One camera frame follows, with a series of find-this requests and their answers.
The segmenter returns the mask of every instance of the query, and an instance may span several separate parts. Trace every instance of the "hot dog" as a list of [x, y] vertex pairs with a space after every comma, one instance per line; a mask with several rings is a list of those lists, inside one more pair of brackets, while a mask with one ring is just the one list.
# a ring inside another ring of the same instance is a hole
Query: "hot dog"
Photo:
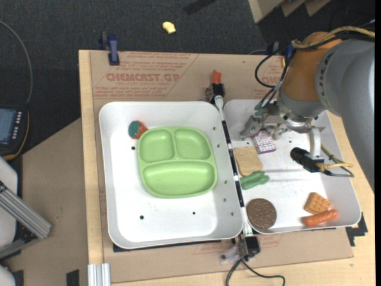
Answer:
[[304, 218], [304, 223], [307, 226], [314, 226], [319, 223], [327, 222], [339, 216], [339, 212], [335, 209], [328, 210], [324, 213], [307, 216]]

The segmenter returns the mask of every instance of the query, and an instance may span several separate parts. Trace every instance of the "white tray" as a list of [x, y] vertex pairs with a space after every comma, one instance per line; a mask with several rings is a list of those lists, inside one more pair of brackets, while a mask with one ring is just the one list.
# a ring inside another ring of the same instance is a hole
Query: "white tray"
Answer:
[[[187, 126], [208, 137], [217, 165], [217, 184], [204, 195], [158, 198], [143, 186], [138, 140], [129, 124], [147, 128]], [[111, 102], [99, 113], [107, 195], [108, 232], [125, 249], [212, 241], [237, 236], [243, 219], [221, 118], [215, 106], [195, 102]]]
[[[239, 132], [243, 130], [249, 116], [253, 115], [254, 107], [258, 102], [258, 100], [232, 100], [224, 106], [233, 148], [254, 146], [251, 138], [242, 141], [239, 138]], [[320, 133], [321, 143], [340, 158], [341, 154], [328, 114], [321, 113], [313, 125], [325, 128]], [[294, 147], [310, 151], [307, 133], [286, 132], [274, 143], [276, 151], [259, 155], [263, 171], [269, 175], [270, 180], [265, 185], [242, 190], [245, 204], [254, 198], [265, 198], [273, 203], [277, 210], [276, 223], [270, 229], [256, 229], [251, 225], [254, 230], [262, 234], [273, 234], [357, 224], [361, 217], [361, 210], [350, 178], [310, 173], [291, 159], [290, 151]], [[328, 163], [327, 156], [324, 155], [324, 158], [325, 163]], [[339, 168], [335, 172], [345, 173]], [[306, 227], [302, 223], [302, 218], [311, 214], [303, 208], [310, 192], [317, 192], [330, 200], [331, 208], [339, 211], [339, 217], [321, 225]]]

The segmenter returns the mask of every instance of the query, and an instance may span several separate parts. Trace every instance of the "yellow cable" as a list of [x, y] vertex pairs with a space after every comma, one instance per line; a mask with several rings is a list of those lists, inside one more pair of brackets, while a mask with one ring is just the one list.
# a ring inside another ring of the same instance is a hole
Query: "yellow cable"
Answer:
[[360, 27], [354, 27], [354, 26], [343, 26], [343, 27], [338, 27], [335, 30], [332, 30], [331, 32], [325, 34], [324, 36], [322, 36], [318, 39], [316, 39], [315, 41], [303, 44], [301, 41], [295, 39], [295, 40], [291, 41], [291, 45], [296, 49], [306, 49], [306, 48], [309, 48], [311, 46], [318, 45], [318, 44], [322, 43], [323, 41], [325, 41], [327, 38], [333, 36], [334, 34], [339, 33], [339, 32], [343, 32], [343, 31], [358, 32], [358, 33], [362, 33], [362, 34], [365, 34], [365, 35], [373, 37], [373, 38], [376, 37], [376, 33], [369, 31], [367, 29], [362, 29]]

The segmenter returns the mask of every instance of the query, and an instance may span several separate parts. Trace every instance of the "black connector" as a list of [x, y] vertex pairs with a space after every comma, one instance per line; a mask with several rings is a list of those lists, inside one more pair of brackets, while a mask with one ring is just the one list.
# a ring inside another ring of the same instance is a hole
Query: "black connector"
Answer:
[[324, 159], [312, 159], [309, 155], [310, 153], [307, 150], [303, 150], [302, 148], [295, 147], [291, 150], [291, 158], [302, 165], [304, 169], [308, 170], [311, 173], [317, 173], [320, 171], [317, 163], [324, 163]]

